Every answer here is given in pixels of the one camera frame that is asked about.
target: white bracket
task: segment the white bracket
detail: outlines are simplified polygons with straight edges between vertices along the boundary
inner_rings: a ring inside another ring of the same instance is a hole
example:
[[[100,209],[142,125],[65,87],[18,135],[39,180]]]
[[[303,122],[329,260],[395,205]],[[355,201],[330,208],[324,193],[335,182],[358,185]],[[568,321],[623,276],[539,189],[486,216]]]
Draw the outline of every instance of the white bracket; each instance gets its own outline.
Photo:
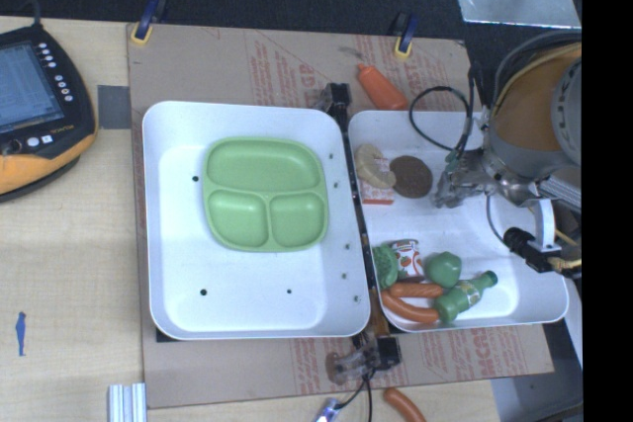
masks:
[[[542,253],[555,252],[561,249],[556,244],[556,219],[554,207],[549,199],[540,199],[530,209],[536,221],[536,234],[530,245]]]
[[[108,422],[146,422],[145,384],[110,385]]]

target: blue clamp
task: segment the blue clamp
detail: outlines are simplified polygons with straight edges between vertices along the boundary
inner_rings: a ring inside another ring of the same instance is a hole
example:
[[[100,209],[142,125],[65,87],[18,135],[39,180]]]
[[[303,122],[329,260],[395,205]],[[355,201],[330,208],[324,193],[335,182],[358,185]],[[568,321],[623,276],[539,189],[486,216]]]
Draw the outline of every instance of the blue clamp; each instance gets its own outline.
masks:
[[[402,31],[402,34],[398,37],[398,40],[396,41],[394,53],[396,54],[397,58],[401,60],[406,60],[411,55],[412,39],[416,27],[417,16],[411,13],[410,15],[408,15],[405,29]]]
[[[166,4],[166,0],[149,0],[147,2],[140,21],[136,22],[132,29],[132,35],[130,36],[132,41],[141,45],[149,41],[149,36],[152,31],[151,24],[162,20]]]

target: cardboard sheet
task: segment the cardboard sheet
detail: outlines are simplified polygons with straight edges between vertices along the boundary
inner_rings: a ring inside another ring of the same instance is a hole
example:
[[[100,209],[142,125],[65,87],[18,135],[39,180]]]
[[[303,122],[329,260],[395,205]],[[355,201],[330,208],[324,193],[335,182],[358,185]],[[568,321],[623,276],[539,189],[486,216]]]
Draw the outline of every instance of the cardboard sheet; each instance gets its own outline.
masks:
[[[348,83],[350,114],[373,105],[357,64],[376,65],[412,100],[433,86],[467,91],[469,61],[459,42],[415,39],[411,57],[393,56],[395,38],[156,25],[146,45],[128,42],[144,380],[149,408],[349,391],[327,377],[328,354],[349,339],[177,342],[156,331],[148,306],[142,117],[165,100],[308,108],[329,82]],[[430,94],[429,111],[462,108]],[[399,335],[403,362],[373,384],[404,386],[553,371],[541,325]]]

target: blue marker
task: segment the blue marker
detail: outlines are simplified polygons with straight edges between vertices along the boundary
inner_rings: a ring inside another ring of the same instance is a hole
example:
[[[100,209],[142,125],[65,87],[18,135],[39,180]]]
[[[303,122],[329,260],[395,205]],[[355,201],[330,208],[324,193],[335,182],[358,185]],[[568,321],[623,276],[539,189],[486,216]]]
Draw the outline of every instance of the blue marker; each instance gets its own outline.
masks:
[[[24,335],[27,332],[27,313],[20,311],[18,315],[18,321],[16,322],[16,333],[18,334],[18,344],[20,346],[20,357],[24,357]]]

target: green plate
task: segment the green plate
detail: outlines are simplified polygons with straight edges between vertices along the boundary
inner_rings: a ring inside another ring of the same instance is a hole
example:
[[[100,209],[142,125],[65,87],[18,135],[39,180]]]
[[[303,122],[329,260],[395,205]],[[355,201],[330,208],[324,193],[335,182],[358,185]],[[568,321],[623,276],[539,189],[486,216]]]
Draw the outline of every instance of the green plate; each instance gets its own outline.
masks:
[[[273,137],[229,137],[205,156],[207,222],[223,245],[245,251],[303,250],[327,230],[327,191],[318,157]]]

